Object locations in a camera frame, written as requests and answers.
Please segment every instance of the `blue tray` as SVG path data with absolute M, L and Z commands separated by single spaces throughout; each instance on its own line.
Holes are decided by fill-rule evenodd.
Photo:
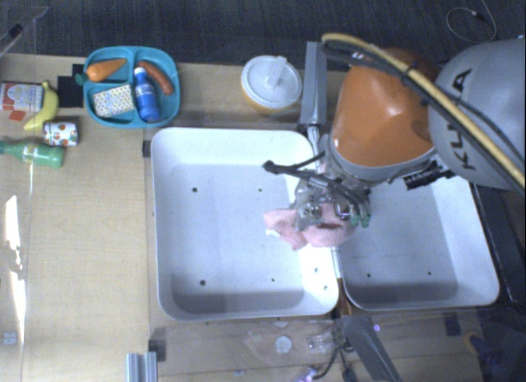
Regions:
M 91 117 L 102 125 L 117 128 L 156 128 L 168 125 L 178 114 L 181 104 L 181 87 L 179 85 L 178 70 L 173 59 L 166 52 L 155 48 L 145 48 L 143 46 L 113 46 L 97 49 L 91 53 L 85 60 L 84 72 L 92 63 L 114 58 L 126 58 L 127 63 L 105 81 L 99 83 L 86 81 L 83 84 L 84 105 Z M 100 91 L 109 90 L 125 84 L 130 84 L 133 89 L 133 69 L 139 61 L 147 61 L 154 64 L 172 81 L 173 93 L 170 96 L 164 94 L 155 81 L 151 81 L 155 87 L 155 95 L 157 96 L 161 117 L 160 120 L 156 122 L 145 122 L 139 116 L 137 109 L 113 117 L 97 116 L 93 95 Z

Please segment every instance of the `pink object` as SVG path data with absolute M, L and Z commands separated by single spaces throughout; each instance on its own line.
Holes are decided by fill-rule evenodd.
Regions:
M 277 232 L 295 251 L 308 243 L 314 247 L 341 245 L 353 234 L 349 221 L 339 219 L 330 204 L 321 205 L 322 224 L 309 226 L 301 232 L 294 228 L 296 213 L 295 209 L 273 209 L 263 216 L 266 227 Z

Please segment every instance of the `white cable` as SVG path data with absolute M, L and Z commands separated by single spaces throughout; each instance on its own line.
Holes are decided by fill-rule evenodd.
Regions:
M 472 39 L 469 39 L 467 37 L 459 35 L 456 31 L 453 30 L 453 27 L 450 24 L 450 15 L 453 12 L 456 12 L 456 11 L 469 12 L 469 14 L 471 14 L 473 17 L 475 17 L 475 16 L 478 15 L 478 13 L 476 11 L 470 10 L 467 7 L 455 7 L 455 8 L 450 9 L 448 11 L 448 13 L 445 15 L 445 22 L 447 23 L 447 28 L 450 29 L 450 32 L 453 33 L 458 38 L 460 38 L 462 40 L 466 40 L 467 42 L 470 42 L 472 44 L 483 44 L 483 43 L 486 43 L 486 42 L 491 42 L 496 37 L 496 23 L 495 23 L 495 19 L 493 18 L 493 15 L 491 14 L 491 11 L 490 11 L 489 7 L 486 4 L 486 1 L 485 0 L 481 0 L 481 1 L 482 1 L 482 5 L 484 6 L 484 8 L 486 8 L 486 12 L 487 12 L 488 16 L 490 17 L 491 24 L 487 23 L 486 21 L 484 21 L 484 22 L 486 22 L 493 29 L 493 34 L 491 35 L 491 37 L 489 39 L 486 39 L 486 40 L 472 40 Z

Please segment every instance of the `sausage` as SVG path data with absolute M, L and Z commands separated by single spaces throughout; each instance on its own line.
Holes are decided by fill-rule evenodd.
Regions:
M 164 94 L 170 96 L 173 93 L 172 82 L 158 67 L 147 61 L 139 61 L 137 66 L 146 69 L 146 74 L 159 85 Z

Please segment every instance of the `banana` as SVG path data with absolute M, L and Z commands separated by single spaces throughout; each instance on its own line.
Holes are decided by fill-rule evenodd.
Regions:
M 34 115 L 24 125 L 26 131 L 39 131 L 42 129 L 44 122 L 51 121 L 58 113 L 58 94 L 49 87 L 49 83 L 44 81 L 44 102 L 40 111 Z

